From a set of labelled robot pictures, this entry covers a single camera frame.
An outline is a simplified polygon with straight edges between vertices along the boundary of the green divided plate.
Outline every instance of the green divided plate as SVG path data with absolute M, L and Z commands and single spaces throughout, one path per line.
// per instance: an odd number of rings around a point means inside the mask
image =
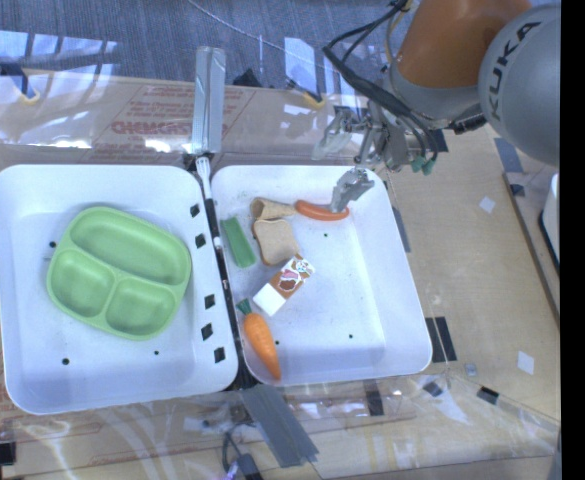
M 127 212 L 95 206 L 65 230 L 50 263 L 47 290 L 74 318 L 145 340 L 169 325 L 191 273 L 190 251 L 179 238 Z

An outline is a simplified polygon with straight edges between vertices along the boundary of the bread slice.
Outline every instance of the bread slice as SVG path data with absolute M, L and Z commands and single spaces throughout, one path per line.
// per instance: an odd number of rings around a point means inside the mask
M 252 224 L 252 233 L 266 265 L 278 265 L 299 252 L 299 244 L 287 220 L 257 220 Z
M 264 197 L 256 197 L 250 203 L 250 211 L 255 220 L 259 219 L 280 219 L 296 213 L 291 204 L 279 203 Z

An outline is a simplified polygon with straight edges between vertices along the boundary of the robotic arm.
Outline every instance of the robotic arm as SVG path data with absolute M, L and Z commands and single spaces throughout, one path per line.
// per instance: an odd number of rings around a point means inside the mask
M 394 54 L 391 33 L 412 1 L 395 0 L 384 16 L 323 49 L 343 78 L 368 98 L 368 113 L 362 122 L 352 112 L 337 113 L 313 157 L 338 150 L 358 132 L 364 137 L 355 157 L 359 173 L 383 162 L 394 171 L 410 165 L 429 174 L 438 155 L 437 134 L 443 129 L 460 134 L 489 123 L 524 153 L 558 166 L 560 6 L 533 7 L 529 0 L 422 0 Z M 370 82 L 346 62 L 382 24 L 387 27 L 387 69 Z M 334 46 L 356 35 L 339 58 Z M 341 197 L 343 206 L 346 199 Z

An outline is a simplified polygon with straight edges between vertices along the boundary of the white tray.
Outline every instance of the white tray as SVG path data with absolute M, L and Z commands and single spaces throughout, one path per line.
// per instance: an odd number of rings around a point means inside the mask
M 50 243 L 60 241 L 81 210 L 97 204 L 149 220 L 190 250 L 185 297 L 155 338 L 131 341 L 88 326 L 47 294 Z M 195 216 L 192 207 L 199 209 Z M 205 237 L 201 247 L 198 235 Z M 7 391 L 30 413 L 225 389 L 238 358 L 198 181 L 182 169 L 159 166 L 17 165 L 1 171 L 0 322 Z M 203 339 L 208 325 L 212 334 Z
M 217 216 L 237 217 L 258 257 L 250 230 L 253 198 L 327 204 L 348 169 L 225 167 L 212 178 Z M 274 316 L 266 315 L 279 342 L 280 381 L 267 372 L 241 331 L 246 363 L 261 382 L 288 386 L 382 378 L 414 374 L 430 363 L 432 343 L 387 190 L 376 174 L 369 177 L 374 187 L 350 203 L 347 219 L 286 217 L 316 273 Z M 234 300 L 251 298 L 279 267 L 261 261 L 237 267 L 222 238 Z M 238 311 L 237 319 L 242 322 Z

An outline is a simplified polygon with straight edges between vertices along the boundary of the orange carrot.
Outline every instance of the orange carrot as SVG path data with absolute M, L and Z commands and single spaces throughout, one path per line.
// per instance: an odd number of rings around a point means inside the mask
M 350 209 L 347 207 L 342 212 L 334 213 L 326 206 L 308 203 L 303 200 L 294 203 L 294 208 L 301 215 L 315 220 L 341 220 L 350 214 Z
M 276 352 L 276 345 L 274 344 L 270 327 L 265 318 L 259 313 L 252 312 L 250 302 L 247 299 L 243 299 L 236 307 L 245 315 L 243 330 L 256 355 L 263 361 L 272 376 L 277 380 L 280 379 L 279 356 Z

